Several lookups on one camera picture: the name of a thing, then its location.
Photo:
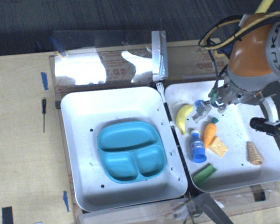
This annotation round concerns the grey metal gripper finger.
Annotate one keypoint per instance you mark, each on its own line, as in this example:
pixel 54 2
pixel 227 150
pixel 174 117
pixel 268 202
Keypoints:
pixel 198 115
pixel 206 105

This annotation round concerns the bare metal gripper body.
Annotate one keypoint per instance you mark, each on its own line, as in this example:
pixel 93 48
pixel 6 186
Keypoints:
pixel 235 96

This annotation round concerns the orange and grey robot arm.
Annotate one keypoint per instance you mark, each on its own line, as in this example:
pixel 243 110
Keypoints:
pixel 251 55

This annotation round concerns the small blue round object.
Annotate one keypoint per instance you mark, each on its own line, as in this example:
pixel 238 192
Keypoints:
pixel 198 102

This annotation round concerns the yellow banana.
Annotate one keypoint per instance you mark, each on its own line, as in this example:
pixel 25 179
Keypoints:
pixel 181 119

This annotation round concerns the orange carrot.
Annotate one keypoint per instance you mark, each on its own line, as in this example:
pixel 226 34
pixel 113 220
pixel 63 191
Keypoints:
pixel 209 132

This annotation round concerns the white plastic tray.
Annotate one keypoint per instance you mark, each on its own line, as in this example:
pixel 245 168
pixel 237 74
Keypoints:
pixel 83 139
pixel 233 126

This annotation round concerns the blue plastic bottle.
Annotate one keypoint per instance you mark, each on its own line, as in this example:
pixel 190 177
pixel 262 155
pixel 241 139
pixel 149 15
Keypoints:
pixel 198 148

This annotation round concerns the yellow cheese wedge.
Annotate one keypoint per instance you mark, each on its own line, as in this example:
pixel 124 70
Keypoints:
pixel 218 147

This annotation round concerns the tan ice cream cone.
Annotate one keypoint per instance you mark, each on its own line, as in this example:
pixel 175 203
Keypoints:
pixel 254 154

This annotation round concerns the blue divided plate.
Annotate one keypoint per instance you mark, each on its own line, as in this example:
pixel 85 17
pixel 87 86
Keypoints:
pixel 131 152

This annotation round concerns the black screwdriver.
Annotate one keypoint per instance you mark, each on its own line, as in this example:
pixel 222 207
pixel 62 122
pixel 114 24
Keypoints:
pixel 44 109

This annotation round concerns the black cylinder on white bracket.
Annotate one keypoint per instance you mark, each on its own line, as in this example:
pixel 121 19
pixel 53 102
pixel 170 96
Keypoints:
pixel 268 123

